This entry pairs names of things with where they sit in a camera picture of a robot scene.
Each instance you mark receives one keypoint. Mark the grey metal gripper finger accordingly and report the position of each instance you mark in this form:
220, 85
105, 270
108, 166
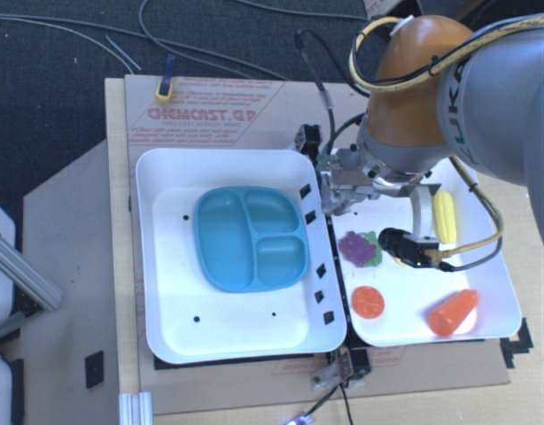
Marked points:
348, 206
328, 202

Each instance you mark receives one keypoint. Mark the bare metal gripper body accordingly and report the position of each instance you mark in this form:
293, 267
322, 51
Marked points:
349, 173

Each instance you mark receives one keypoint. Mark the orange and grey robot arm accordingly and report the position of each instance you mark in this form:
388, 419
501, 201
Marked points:
484, 118

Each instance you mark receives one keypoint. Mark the purple grapes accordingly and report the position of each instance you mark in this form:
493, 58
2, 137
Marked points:
354, 247

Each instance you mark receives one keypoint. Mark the yellow corn cob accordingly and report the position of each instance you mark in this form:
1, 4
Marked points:
445, 217

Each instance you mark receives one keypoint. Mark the orange round slice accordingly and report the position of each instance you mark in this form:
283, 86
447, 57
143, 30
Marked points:
367, 302

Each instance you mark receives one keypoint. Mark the blue divided plate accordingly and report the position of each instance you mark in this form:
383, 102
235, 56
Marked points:
236, 237

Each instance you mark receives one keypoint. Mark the white plastic tray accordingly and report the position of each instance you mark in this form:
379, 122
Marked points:
174, 255
409, 299

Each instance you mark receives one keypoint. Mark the orange carrot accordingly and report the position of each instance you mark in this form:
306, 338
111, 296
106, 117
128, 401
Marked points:
451, 312

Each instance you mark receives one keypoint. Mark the brown cardboard board red print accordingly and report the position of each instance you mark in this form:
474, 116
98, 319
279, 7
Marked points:
210, 113

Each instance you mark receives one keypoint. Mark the black cylinder on white bracket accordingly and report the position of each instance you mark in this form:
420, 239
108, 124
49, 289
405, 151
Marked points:
405, 246

